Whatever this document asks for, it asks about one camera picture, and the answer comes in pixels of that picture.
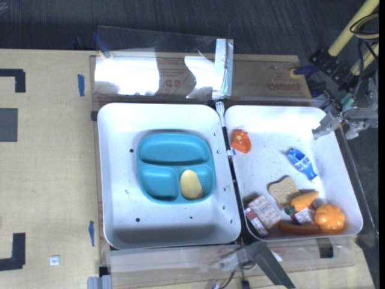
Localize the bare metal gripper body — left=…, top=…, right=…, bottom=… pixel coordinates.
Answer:
left=341, top=105, right=380, bottom=123

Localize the blue bottle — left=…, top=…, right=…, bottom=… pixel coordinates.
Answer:
left=285, top=148, right=319, bottom=181

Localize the white plastic tray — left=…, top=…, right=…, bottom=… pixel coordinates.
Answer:
left=96, top=102, right=242, bottom=250
left=224, top=104, right=364, bottom=242

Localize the orange carrot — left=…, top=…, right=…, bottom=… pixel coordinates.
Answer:
left=283, top=190, right=320, bottom=216

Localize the tan bread slice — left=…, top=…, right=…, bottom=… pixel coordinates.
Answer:
left=268, top=175, right=300, bottom=208

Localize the orange carton with star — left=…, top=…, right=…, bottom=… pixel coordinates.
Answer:
left=230, top=128, right=252, bottom=155

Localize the orange pumpkin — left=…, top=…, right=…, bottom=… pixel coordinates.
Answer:
left=313, top=203, right=346, bottom=234

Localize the small purple and white can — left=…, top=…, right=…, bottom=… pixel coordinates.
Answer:
left=292, top=207, right=316, bottom=226

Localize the white and orange carton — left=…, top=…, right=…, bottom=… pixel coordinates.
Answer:
left=247, top=194, right=282, bottom=230

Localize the brown sausage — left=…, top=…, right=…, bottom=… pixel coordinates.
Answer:
left=277, top=220, right=321, bottom=236

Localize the red and white carton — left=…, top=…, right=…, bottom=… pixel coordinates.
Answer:
left=244, top=207, right=269, bottom=238

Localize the yellow potato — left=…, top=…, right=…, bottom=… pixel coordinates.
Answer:
left=179, top=169, right=205, bottom=200

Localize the blue divided plate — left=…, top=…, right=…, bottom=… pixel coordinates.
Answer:
left=135, top=132, right=217, bottom=205

